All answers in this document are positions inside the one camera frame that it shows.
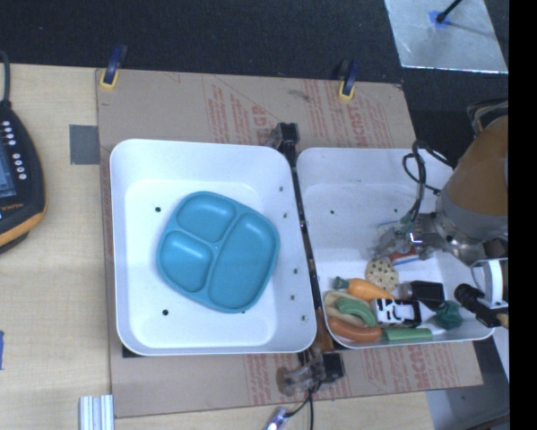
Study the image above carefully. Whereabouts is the blue divided plate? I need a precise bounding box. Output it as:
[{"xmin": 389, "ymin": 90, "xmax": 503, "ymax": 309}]
[{"xmin": 155, "ymin": 190, "xmax": 281, "ymax": 315}]

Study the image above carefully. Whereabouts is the pale yellow banana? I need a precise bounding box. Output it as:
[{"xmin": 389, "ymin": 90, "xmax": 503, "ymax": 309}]
[{"xmin": 323, "ymin": 289, "xmax": 373, "ymax": 327}]

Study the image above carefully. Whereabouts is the white plastic tray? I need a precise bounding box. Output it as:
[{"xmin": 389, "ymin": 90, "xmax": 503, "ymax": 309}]
[
  {"xmin": 109, "ymin": 138, "xmax": 318, "ymax": 357},
  {"xmin": 296, "ymin": 146, "xmax": 497, "ymax": 350}
]

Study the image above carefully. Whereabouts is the black and grey bottle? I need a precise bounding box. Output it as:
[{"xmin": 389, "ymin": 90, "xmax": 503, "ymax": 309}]
[{"xmin": 399, "ymin": 279, "xmax": 446, "ymax": 306}]

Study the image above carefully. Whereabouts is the white red and blue packet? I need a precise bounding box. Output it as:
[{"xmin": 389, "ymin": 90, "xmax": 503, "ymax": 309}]
[{"xmin": 377, "ymin": 220, "xmax": 430, "ymax": 269}]

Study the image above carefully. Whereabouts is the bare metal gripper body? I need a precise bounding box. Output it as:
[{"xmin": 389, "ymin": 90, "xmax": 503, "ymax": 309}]
[{"xmin": 407, "ymin": 213, "xmax": 491, "ymax": 266}]

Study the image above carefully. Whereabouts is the green broccoli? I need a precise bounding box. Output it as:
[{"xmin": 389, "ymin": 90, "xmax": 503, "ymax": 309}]
[{"xmin": 432, "ymin": 299, "xmax": 464, "ymax": 331}]

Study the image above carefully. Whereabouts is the orange carrot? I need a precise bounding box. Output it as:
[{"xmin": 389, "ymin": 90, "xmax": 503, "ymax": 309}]
[{"xmin": 332, "ymin": 276, "xmax": 397, "ymax": 303}]

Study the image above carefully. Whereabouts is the black and white carton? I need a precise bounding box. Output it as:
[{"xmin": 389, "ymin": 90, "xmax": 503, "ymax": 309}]
[{"xmin": 369, "ymin": 297, "xmax": 424, "ymax": 330}]

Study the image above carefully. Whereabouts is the green pea pod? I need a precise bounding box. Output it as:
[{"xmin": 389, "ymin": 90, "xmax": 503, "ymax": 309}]
[{"xmin": 335, "ymin": 296, "xmax": 377, "ymax": 328}]

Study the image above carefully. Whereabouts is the tan round biscuit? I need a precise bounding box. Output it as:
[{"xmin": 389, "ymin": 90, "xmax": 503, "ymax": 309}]
[{"xmin": 364, "ymin": 257, "xmax": 401, "ymax": 293}]

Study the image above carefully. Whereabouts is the black block with thin wires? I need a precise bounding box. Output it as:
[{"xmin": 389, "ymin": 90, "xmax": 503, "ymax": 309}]
[
  {"xmin": 267, "ymin": 122, "xmax": 301, "ymax": 152},
  {"xmin": 275, "ymin": 349, "xmax": 346, "ymax": 394}
]

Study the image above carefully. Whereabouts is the orange sausage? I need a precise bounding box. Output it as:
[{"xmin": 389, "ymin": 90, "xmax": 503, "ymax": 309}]
[{"xmin": 326, "ymin": 315, "xmax": 383, "ymax": 343}]

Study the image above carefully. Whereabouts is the black cylinder on white bracket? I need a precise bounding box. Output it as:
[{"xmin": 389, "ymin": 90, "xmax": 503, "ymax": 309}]
[{"xmin": 454, "ymin": 257, "xmax": 509, "ymax": 329}]

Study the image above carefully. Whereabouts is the green stick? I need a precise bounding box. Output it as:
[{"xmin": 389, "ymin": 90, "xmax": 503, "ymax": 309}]
[{"xmin": 381, "ymin": 326, "xmax": 434, "ymax": 343}]

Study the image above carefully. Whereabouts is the brown cardboard board red print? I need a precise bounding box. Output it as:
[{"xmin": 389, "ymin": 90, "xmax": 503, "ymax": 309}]
[{"xmin": 95, "ymin": 67, "xmax": 485, "ymax": 418}]

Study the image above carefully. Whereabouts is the thin black and white rod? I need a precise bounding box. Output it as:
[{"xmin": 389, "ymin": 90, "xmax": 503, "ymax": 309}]
[{"xmin": 281, "ymin": 143, "xmax": 328, "ymax": 353}]

